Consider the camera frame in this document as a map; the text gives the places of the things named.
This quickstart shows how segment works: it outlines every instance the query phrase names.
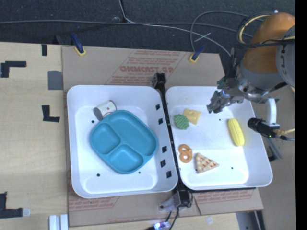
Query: yellow cheese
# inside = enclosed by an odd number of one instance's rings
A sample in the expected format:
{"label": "yellow cheese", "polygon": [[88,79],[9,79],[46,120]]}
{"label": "yellow cheese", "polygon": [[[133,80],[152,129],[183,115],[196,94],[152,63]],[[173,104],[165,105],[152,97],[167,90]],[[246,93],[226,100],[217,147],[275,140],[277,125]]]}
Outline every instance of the yellow cheese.
{"label": "yellow cheese", "polygon": [[193,124],[197,124],[200,116],[201,116],[201,112],[199,111],[195,111],[195,110],[190,110],[190,109],[184,109],[183,115],[187,117],[188,121],[193,123]]}
{"label": "yellow cheese", "polygon": [[243,146],[245,143],[244,135],[237,119],[231,118],[228,121],[228,127],[231,137],[236,146]]}

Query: blue divided plate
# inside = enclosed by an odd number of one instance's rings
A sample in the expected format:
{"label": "blue divided plate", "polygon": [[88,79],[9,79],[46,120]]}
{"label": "blue divided plate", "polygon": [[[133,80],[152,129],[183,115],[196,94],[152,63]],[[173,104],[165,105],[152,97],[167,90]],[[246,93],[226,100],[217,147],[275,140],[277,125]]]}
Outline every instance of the blue divided plate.
{"label": "blue divided plate", "polygon": [[158,139],[137,116],[117,110],[102,119],[92,130],[94,151],[113,170],[133,173],[156,153]]}

